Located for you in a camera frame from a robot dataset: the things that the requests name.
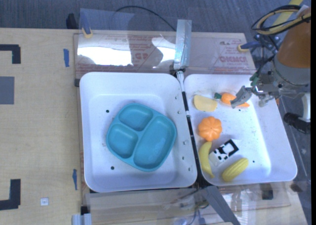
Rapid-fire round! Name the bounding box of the yellow toy slice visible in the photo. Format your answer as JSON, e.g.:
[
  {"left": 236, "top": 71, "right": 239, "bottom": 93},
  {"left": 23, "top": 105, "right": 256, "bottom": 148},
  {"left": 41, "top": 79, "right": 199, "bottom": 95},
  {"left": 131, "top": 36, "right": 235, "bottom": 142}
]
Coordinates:
[{"left": 193, "top": 94, "right": 219, "bottom": 113}]

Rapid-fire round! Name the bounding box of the black cylinder on white bracket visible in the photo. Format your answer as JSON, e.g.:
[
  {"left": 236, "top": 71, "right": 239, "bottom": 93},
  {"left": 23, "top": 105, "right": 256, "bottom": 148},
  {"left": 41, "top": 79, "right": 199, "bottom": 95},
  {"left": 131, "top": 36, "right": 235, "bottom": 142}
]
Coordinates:
[{"left": 283, "top": 91, "right": 311, "bottom": 135}]

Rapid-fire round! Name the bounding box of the yellow corn cob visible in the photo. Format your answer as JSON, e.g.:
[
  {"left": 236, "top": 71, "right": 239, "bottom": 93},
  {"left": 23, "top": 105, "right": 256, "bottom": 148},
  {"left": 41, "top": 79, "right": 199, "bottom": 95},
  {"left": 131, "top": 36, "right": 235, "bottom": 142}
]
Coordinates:
[{"left": 221, "top": 157, "right": 250, "bottom": 183}]

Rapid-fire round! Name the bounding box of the white and black carton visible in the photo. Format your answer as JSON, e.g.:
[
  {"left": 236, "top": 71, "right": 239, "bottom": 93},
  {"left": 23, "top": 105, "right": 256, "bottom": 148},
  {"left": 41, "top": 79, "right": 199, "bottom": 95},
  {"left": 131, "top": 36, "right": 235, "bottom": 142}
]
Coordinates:
[{"left": 208, "top": 138, "right": 240, "bottom": 168}]

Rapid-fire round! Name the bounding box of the yellow banana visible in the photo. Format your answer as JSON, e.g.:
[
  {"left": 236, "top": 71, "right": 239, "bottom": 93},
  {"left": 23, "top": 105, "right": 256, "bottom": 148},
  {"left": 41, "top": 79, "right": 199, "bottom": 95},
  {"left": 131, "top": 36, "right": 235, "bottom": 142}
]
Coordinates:
[{"left": 198, "top": 140, "right": 216, "bottom": 179}]

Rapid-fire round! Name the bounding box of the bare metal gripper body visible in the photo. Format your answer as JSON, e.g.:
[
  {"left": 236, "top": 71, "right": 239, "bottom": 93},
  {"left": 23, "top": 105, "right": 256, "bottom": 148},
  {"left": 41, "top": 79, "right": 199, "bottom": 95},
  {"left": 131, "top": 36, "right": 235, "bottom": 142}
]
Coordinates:
[{"left": 251, "top": 70, "right": 310, "bottom": 100}]

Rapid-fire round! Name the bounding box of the orange carrot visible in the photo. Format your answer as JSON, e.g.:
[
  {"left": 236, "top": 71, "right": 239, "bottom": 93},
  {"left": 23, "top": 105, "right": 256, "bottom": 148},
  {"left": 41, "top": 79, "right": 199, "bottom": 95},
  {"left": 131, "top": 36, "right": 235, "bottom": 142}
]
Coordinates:
[{"left": 214, "top": 91, "right": 251, "bottom": 108}]

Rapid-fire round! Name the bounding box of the white plastic tray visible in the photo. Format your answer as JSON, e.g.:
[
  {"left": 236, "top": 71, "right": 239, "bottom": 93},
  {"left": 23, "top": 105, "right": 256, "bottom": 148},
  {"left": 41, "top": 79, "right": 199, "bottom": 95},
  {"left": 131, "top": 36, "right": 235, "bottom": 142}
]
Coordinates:
[
  {"left": 183, "top": 73, "right": 298, "bottom": 187},
  {"left": 79, "top": 71, "right": 198, "bottom": 193}
]

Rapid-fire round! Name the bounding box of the brown cardboard board red print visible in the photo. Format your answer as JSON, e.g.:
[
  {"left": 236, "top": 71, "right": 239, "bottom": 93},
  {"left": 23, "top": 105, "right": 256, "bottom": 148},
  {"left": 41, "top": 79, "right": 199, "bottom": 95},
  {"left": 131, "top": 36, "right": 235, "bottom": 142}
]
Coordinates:
[{"left": 73, "top": 30, "right": 292, "bottom": 210}]

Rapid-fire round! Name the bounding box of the blue divided plate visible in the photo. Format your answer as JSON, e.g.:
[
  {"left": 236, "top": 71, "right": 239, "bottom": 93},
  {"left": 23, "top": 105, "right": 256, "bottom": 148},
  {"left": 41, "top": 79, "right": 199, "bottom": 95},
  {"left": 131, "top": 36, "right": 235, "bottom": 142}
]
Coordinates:
[{"left": 106, "top": 102, "right": 178, "bottom": 173}]

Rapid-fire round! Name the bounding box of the orange pumpkin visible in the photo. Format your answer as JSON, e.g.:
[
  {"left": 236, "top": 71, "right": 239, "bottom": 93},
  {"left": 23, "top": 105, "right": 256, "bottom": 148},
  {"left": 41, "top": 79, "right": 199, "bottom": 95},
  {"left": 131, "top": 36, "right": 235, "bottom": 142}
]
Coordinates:
[{"left": 197, "top": 116, "right": 223, "bottom": 142}]

